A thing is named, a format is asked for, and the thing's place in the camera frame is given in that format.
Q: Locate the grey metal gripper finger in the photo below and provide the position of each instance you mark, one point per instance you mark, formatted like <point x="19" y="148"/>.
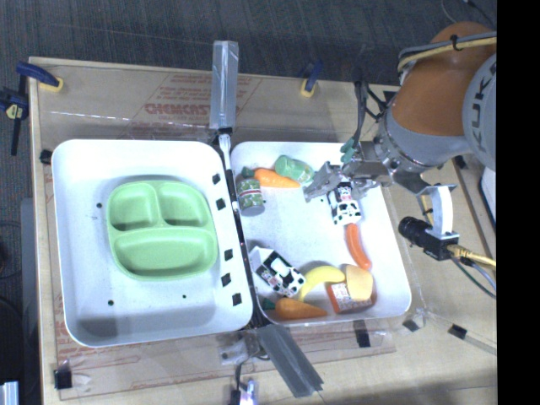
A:
<point x="322" y="181"/>
<point x="363" y="185"/>

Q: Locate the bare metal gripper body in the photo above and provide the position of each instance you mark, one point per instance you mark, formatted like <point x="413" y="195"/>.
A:
<point x="371" y="165"/>

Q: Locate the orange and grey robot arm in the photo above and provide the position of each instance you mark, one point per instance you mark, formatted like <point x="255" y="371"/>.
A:
<point x="434" y="95"/>

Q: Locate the cow print carton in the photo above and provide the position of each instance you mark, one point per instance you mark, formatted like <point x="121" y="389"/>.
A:
<point x="348" y="209"/>
<point x="280" y="274"/>

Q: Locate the pale green can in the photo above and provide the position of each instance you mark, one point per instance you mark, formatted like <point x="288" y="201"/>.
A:
<point x="293" y="168"/>

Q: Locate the orange carrot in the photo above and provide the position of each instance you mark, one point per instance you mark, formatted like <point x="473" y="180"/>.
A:
<point x="295" y="309"/>
<point x="274" y="178"/>

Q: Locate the white plastic tray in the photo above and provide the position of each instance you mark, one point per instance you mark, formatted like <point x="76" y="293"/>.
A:
<point x="84" y="226"/>
<point x="304" y="234"/>

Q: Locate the orange sausage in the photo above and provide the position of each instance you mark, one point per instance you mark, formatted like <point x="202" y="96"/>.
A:
<point x="356" y="245"/>

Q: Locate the small green and red can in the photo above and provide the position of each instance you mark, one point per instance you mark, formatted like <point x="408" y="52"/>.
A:
<point x="250" y="196"/>

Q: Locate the yellow banana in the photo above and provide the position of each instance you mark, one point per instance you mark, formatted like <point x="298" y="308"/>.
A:
<point x="320" y="276"/>

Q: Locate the yellow bread slice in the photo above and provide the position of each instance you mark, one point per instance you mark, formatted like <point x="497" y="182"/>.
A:
<point x="360" y="283"/>

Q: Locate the orange can with white label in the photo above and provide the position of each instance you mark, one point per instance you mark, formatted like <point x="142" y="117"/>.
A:
<point x="343" y="298"/>

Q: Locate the brown cardboard board, red print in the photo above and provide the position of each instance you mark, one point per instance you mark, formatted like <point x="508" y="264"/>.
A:
<point x="177" y="104"/>

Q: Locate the green divided plate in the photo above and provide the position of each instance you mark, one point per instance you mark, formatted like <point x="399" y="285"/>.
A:
<point x="162" y="249"/>

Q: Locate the black cylinder on white bracket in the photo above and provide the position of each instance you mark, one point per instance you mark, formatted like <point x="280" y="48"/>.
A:
<point x="426" y="236"/>

